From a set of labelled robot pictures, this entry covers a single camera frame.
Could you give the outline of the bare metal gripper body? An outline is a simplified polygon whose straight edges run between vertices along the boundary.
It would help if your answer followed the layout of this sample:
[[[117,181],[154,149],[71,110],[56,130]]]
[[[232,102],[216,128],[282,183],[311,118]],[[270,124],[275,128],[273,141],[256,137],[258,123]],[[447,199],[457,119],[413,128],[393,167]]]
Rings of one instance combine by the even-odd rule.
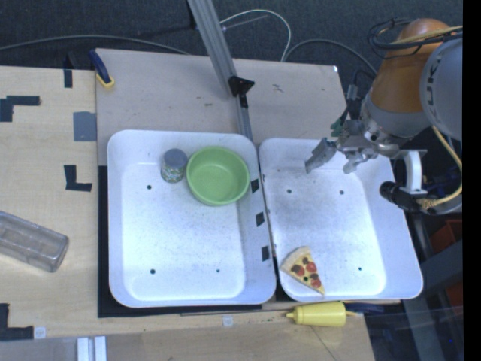
[[[401,139],[374,120],[344,120],[335,131],[336,148],[350,160],[392,158],[401,150]]]

